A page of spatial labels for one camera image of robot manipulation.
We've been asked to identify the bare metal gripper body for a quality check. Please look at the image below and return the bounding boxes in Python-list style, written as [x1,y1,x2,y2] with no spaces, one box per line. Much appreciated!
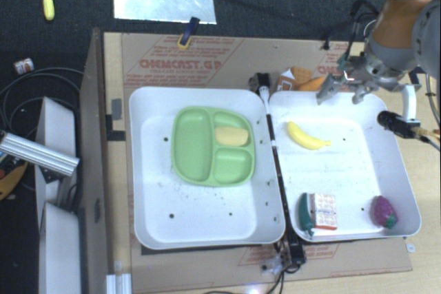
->
[339,56,401,91]

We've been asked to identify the orange carrot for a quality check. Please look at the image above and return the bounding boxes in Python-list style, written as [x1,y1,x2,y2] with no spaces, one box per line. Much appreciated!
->
[297,76,327,92]

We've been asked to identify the brown and white carton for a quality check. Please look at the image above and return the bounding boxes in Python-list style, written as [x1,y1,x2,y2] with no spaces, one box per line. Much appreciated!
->
[276,69,299,93]

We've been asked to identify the yellow banana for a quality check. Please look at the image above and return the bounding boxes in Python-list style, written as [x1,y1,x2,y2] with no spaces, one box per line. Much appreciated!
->
[287,120,333,151]

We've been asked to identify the thin black and white rod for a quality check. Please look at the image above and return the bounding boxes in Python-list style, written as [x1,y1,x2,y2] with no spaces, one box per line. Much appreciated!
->
[260,85,294,242]

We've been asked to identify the white plastic tray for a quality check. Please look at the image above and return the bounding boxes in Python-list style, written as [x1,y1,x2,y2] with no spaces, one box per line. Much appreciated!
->
[128,86,287,251]
[268,90,423,244]

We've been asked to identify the tan bread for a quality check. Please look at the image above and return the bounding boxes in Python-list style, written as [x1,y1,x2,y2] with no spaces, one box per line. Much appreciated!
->
[214,127,249,147]

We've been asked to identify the purple grapes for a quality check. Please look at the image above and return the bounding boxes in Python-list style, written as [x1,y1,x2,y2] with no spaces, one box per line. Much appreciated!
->
[370,195,399,230]

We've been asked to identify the white and orange carton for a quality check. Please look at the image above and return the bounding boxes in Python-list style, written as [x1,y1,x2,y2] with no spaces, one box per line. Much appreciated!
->
[308,192,339,231]

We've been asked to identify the dark green cucumber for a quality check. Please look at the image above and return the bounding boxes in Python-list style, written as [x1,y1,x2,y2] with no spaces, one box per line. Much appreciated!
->
[297,192,316,238]

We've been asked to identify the brown cardboard board red print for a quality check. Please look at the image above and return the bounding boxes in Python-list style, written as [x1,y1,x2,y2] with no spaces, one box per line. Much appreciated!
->
[103,31,413,294]

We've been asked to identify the green divided plate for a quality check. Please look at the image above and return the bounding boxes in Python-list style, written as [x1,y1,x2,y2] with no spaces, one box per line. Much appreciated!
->
[170,106,256,188]

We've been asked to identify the yellow oblong capsule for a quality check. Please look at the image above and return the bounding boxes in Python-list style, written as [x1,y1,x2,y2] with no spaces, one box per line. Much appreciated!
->
[42,0,56,21]

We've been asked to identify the small red and white can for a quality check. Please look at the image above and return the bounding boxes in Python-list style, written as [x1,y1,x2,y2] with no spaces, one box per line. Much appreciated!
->
[13,57,35,76]

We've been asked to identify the black cylinder on white bracket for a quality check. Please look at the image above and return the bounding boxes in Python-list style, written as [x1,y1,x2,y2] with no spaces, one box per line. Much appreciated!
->
[376,82,423,140]

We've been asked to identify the black block with thin wires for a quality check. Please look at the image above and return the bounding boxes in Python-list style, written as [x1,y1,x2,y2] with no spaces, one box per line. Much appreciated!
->
[287,233,308,266]
[249,72,272,93]

